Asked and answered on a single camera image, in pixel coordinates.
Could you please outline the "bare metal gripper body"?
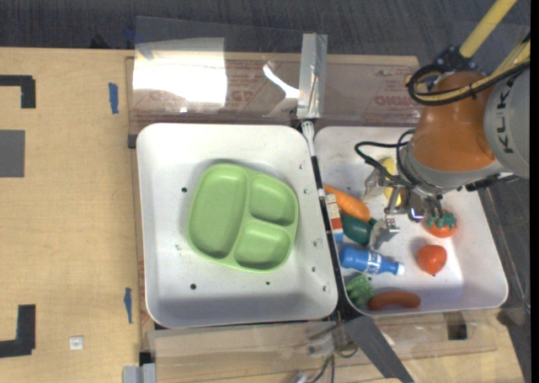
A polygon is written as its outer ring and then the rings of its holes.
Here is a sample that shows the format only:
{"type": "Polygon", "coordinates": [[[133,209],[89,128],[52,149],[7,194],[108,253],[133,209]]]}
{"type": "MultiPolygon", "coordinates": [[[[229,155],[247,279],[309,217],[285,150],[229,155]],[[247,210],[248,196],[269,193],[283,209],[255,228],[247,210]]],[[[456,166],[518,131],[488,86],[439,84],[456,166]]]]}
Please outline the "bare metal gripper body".
{"type": "Polygon", "coordinates": [[[420,222],[430,217],[438,217],[442,213],[437,195],[428,194],[403,178],[384,178],[382,186],[391,190],[384,209],[386,215],[406,214],[411,221],[420,222]]]}

